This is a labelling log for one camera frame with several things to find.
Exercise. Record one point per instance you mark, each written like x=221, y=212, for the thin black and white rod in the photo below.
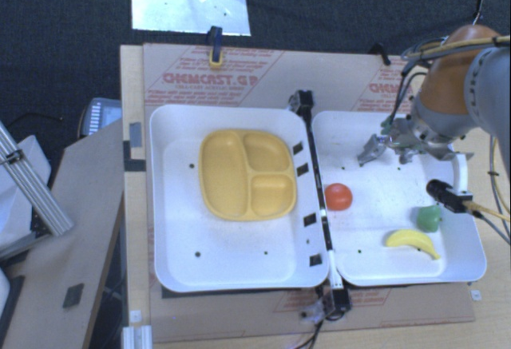
x=318, y=183

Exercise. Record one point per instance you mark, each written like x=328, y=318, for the green pepper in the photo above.
x=429, y=218

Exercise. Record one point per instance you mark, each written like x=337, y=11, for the black cylinder on white bracket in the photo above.
x=446, y=191

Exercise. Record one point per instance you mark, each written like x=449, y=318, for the red tomato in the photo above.
x=338, y=197

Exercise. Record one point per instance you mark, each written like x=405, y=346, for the brown cardboard board red print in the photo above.
x=279, y=68

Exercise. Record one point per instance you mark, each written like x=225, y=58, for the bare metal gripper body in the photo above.
x=415, y=137

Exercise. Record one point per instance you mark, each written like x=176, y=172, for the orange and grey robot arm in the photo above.
x=455, y=76

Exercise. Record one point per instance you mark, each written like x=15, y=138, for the white plastic tray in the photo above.
x=179, y=259
x=379, y=199

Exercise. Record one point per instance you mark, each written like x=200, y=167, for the yellow divided plate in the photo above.
x=227, y=175

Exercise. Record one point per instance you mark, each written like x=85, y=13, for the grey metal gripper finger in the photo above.
x=371, y=149
x=410, y=156

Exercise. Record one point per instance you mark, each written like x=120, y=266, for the yellow banana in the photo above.
x=411, y=240

